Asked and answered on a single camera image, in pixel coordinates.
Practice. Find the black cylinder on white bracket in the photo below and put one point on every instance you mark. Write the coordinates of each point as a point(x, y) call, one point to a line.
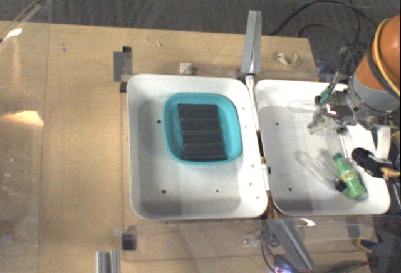
point(366, 160)

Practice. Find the clear plastic bottle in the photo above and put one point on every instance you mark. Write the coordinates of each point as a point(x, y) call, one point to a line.
point(300, 105)
point(329, 131)
point(316, 165)

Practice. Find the white plastic tray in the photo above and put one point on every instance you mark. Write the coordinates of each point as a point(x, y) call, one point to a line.
point(288, 152)
point(194, 190)

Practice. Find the small black object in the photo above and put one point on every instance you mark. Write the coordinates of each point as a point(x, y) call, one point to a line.
point(339, 185)

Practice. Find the thin black and white rod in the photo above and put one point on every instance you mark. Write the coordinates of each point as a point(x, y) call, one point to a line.
point(258, 137)

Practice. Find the green bottle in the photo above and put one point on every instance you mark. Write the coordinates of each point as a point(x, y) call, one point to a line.
point(351, 178)

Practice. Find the teal bowl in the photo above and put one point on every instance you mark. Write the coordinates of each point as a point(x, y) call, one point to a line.
point(233, 127)

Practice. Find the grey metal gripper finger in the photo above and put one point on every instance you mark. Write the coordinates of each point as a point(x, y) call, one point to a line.
point(316, 123)
point(341, 131)

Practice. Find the black ribbed block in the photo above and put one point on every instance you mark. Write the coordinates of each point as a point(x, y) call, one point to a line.
point(202, 132)

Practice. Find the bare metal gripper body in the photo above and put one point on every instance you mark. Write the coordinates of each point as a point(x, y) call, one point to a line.
point(346, 110)

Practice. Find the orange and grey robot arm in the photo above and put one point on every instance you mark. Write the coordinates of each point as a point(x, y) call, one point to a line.
point(383, 55)

